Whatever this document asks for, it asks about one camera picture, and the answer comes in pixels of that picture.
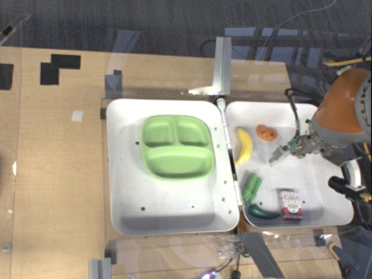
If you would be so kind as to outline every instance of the green plate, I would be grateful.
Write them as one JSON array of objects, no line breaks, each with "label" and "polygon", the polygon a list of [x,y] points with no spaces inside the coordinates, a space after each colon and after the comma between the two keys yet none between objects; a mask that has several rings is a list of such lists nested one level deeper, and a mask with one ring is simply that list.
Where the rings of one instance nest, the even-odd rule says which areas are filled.
[{"label": "green plate", "polygon": [[190,116],[154,116],[142,127],[147,171],[163,180],[204,178],[214,170],[212,138],[206,124]]}]

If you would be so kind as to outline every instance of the wooden table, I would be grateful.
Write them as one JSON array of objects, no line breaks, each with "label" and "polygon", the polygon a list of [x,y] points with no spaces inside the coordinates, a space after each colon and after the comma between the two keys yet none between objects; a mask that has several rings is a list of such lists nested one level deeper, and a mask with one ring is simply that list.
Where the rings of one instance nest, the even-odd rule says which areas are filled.
[{"label": "wooden table", "polygon": [[[52,53],[80,55],[81,68],[60,69],[59,85],[40,85],[40,63],[50,62]],[[0,91],[1,111],[8,117],[3,115],[1,123],[14,129],[1,141],[0,235],[1,242],[13,243],[13,249],[0,253],[0,277],[88,278],[88,262],[103,258],[110,226],[105,219],[99,114],[105,74],[120,69],[124,90],[137,96],[164,90],[186,94],[212,84],[214,60],[2,47],[0,63],[14,64],[18,71],[12,90]],[[231,74],[232,91],[251,99],[283,100],[282,92],[289,87],[282,63],[234,61]],[[22,81],[20,88],[14,81]],[[75,110],[84,112],[81,122],[71,120]],[[6,150],[12,150],[8,159]],[[16,181],[10,174],[14,158]],[[110,238],[116,234],[108,232]],[[337,262],[325,248],[289,248],[287,255],[275,250],[287,277],[340,278]],[[241,264],[244,278],[260,278],[251,259]],[[170,266],[174,270],[141,273],[137,278],[186,278],[203,271],[178,270],[177,262]]]}]

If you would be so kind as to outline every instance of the yellow cable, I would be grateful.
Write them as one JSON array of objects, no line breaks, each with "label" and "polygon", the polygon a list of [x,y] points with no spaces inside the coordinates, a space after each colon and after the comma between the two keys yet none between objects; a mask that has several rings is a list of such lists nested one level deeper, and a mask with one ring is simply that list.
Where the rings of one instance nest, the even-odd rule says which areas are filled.
[{"label": "yellow cable", "polygon": [[357,58],[357,59],[340,61],[340,62],[336,62],[336,61],[333,61],[333,60],[325,60],[324,65],[327,65],[327,66],[346,66],[346,65],[358,64],[358,63],[363,63],[363,62],[371,62],[371,56],[366,57],[366,58]]},{"label": "yellow cable", "polygon": [[368,150],[368,145],[365,142],[363,143],[363,148],[364,148],[365,153],[367,154],[368,160],[371,162],[371,153]]}]

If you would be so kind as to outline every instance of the banana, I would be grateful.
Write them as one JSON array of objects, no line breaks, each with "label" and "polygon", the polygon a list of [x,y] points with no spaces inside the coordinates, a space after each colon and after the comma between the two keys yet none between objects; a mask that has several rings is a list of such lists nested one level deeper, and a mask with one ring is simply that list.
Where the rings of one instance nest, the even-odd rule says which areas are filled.
[{"label": "banana", "polygon": [[246,132],[243,128],[238,128],[238,138],[240,140],[241,149],[239,157],[235,161],[236,166],[241,162],[247,161],[250,158],[253,151],[252,138],[249,135],[249,133]]}]

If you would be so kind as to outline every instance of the white paper piece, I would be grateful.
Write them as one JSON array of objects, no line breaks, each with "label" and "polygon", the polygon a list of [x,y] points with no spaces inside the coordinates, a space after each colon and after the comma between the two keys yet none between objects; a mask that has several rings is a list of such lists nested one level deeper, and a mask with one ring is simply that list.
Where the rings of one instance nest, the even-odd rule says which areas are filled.
[{"label": "white paper piece", "polygon": [[74,110],[74,112],[72,113],[71,121],[72,122],[82,122],[83,114],[84,114],[83,110]]}]

